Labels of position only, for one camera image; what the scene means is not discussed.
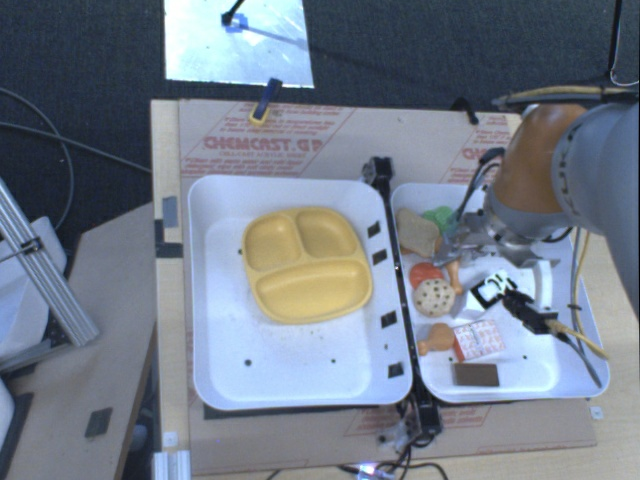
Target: black carpet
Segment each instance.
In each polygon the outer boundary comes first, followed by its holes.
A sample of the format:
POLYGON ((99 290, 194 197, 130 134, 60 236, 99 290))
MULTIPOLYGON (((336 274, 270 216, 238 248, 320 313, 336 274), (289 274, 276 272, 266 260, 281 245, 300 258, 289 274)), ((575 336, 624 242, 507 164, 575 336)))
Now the black carpet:
MULTIPOLYGON (((316 88, 280 101, 478 110, 510 91, 604 80, 615 0, 303 0, 316 88)), ((638 77, 639 0, 624 0, 619 76, 638 77)), ((0 0, 0 87, 62 135, 150 164, 154 98, 257 99, 258 87, 164 78, 163 0, 0 0)), ((0 96, 0 121, 43 123, 0 96)), ((29 217, 65 205, 60 147, 0 129, 0 177, 29 217)), ((150 176, 71 150, 75 198, 59 235, 151 200, 150 176)))

